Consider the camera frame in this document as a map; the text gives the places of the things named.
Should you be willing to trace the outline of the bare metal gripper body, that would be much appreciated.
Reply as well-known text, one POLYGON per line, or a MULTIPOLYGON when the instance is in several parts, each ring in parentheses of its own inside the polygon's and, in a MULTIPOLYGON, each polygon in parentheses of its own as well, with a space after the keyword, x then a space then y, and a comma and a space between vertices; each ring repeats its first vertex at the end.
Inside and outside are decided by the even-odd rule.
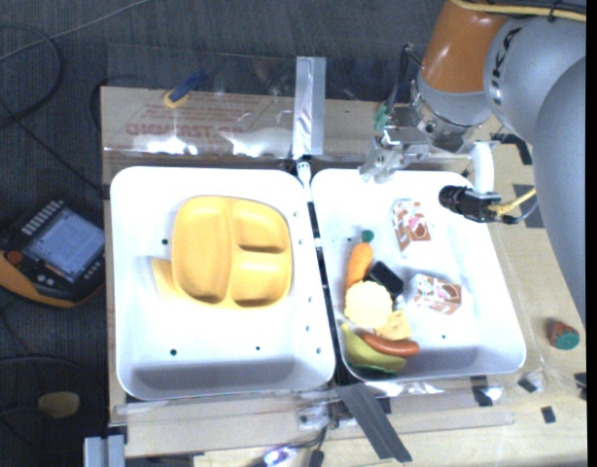
POLYGON ((381 104, 374 114, 377 162, 419 162, 438 153, 459 154, 474 126, 458 125, 430 108, 381 104))

